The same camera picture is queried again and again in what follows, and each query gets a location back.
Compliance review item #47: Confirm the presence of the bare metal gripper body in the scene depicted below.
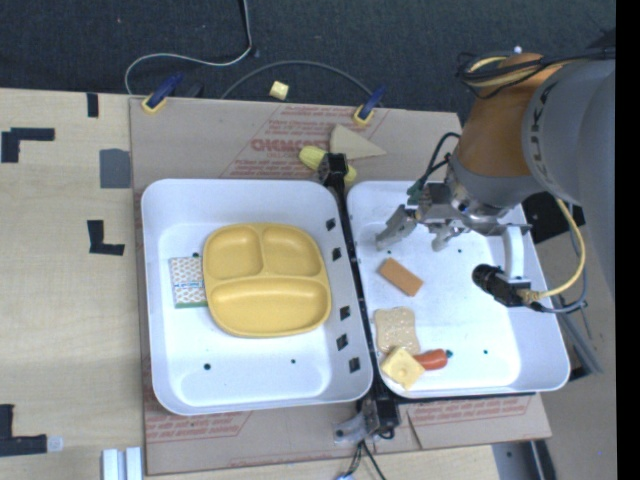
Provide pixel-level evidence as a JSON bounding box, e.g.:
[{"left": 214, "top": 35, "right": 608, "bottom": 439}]
[{"left": 416, "top": 181, "right": 532, "bottom": 238}]

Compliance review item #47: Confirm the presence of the orange rectangular toy slice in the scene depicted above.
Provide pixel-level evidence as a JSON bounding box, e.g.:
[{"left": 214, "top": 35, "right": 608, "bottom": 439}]
[{"left": 376, "top": 257, "right": 425, "bottom": 298}]

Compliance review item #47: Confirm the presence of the thin black rod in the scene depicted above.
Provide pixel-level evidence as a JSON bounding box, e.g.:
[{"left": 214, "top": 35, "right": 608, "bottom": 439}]
[{"left": 331, "top": 180, "right": 387, "bottom": 447}]

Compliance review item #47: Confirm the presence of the beige triangular toy slice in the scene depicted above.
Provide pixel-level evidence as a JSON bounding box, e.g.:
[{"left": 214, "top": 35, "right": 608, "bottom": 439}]
[{"left": 328, "top": 123, "right": 388, "bottom": 162}]

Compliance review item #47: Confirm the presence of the beige toy bread slice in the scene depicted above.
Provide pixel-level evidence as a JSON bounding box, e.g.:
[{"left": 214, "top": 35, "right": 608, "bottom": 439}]
[{"left": 373, "top": 306, "right": 422, "bottom": 356}]

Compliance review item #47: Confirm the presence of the white plastic tray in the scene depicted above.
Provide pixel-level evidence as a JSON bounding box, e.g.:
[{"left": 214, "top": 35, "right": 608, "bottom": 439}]
[
  {"left": 140, "top": 178, "right": 375, "bottom": 416},
  {"left": 345, "top": 180, "right": 572, "bottom": 400}
]

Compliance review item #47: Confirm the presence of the yellow toy corn cob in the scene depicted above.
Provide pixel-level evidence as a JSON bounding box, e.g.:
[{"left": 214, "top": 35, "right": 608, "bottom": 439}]
[{"left": 298, "top": 145, "right": 359, "bottom": 185}]

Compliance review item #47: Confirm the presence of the orange toy carrot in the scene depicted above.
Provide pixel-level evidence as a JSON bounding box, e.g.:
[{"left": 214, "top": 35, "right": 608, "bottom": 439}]
[{"left": 411, "top": 348, "right": 454, "bottom": 372}]

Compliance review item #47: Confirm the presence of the yellow toy cheese wedge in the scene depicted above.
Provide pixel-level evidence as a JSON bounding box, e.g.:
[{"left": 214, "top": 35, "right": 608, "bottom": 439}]
[{"left": 379, "top": 345, "right": 427, "bottom": 392}]

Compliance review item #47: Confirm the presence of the yellow divided plate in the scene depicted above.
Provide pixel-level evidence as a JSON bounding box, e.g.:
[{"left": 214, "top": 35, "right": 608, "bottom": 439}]
[{"left": 201, "top": 222, "right": 333, "bottom": 340}]

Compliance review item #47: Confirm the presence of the brown cardboard board, red print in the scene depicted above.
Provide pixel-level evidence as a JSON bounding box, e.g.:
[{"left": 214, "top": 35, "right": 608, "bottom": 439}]
[{"left": 128, "top": 96, "right": 553, "bottom": 477}]

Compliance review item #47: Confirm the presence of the white orange patterned packet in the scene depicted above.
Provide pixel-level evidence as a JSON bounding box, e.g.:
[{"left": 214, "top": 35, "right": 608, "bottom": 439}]
[{"left": 167, "top": 255, "right": 209, "bottom": 311}]

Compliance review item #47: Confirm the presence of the black cylinder on white bracket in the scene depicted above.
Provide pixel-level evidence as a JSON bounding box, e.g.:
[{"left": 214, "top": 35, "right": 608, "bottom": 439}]
[{"left": 471, "top": 223, "right": 533, "bottom": 309}]

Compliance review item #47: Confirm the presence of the black block with thin wires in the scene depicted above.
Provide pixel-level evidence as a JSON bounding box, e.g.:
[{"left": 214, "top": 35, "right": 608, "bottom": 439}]
[
  {"left": 356, "top": 395, "right": 402, "bottom": 440},
  {"left": 315, "top": 152, "right": 350, "bottom": 187}
]

